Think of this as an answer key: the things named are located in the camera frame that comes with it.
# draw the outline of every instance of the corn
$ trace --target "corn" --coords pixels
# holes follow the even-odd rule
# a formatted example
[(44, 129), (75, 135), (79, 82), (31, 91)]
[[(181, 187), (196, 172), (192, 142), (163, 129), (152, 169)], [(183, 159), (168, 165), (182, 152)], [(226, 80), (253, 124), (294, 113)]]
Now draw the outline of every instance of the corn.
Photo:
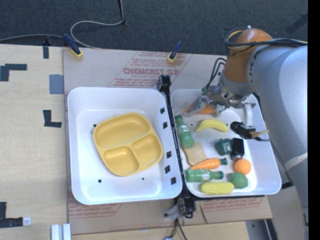
[(201, 184), (200, 190), (206, 194), (228, 194), (235, 189), (231, 182), (226, 181), (213, 181)]

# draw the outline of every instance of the banana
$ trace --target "banana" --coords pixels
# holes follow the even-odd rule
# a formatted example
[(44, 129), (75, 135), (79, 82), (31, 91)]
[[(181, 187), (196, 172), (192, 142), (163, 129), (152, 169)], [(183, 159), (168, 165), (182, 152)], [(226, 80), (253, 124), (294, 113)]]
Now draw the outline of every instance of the banana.
[(228, 127), (227, 125), (218, 120), (218, 119), (205, 119), (203, 121), (201, 121), (199, 127), (195, 130), (195, 132), (199, 132), (203, 129), (207, 129), (207, 128), (214, 128), (214, 129), (217, 129), (221, 132), (224, 132), (226, 133), (228, 131)]

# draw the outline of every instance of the black fabric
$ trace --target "black fabric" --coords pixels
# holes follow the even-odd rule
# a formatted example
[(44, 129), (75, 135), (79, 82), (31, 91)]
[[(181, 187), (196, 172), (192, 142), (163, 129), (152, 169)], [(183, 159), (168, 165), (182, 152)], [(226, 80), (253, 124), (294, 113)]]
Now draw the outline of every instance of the black fabric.
[[(0, 0), (0, 39), (27, 34), (70, 34), (79, 21), (116, 23), (118, 0)], [(308, 0), (122, 0), (126, 25), (81, 24), (74, 35), (100, 48), (170, 52), (182, 40), (183, 52), (226, 54), (225, 29), (251, 25), (273, 38), (308, 40)], [(6, 44), (42, 45), (45, 37)], [(64, 42), (52, 38), (53, 46)]]

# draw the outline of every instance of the yellow plate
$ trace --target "yellow plate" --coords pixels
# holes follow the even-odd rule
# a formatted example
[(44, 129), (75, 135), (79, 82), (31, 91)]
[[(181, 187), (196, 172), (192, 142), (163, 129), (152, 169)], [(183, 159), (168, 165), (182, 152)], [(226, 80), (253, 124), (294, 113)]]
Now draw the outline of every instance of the yellow plate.
[(118, 176), (141, 172), (163, 157), (157, 133), (139, 113), (118, 115), (97, 124), (93, 141), (105, 166)]

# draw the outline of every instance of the orange fruit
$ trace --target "orange fruit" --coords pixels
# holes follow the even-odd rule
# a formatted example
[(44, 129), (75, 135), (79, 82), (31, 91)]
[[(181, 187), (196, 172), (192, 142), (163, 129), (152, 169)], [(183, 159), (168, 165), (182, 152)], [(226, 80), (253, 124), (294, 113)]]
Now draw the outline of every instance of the orange fruit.
[(251, 163), (247, 159), (239, 159), (234, 164), (234, 170), (237, 173), (247, 175), (251, 171)]

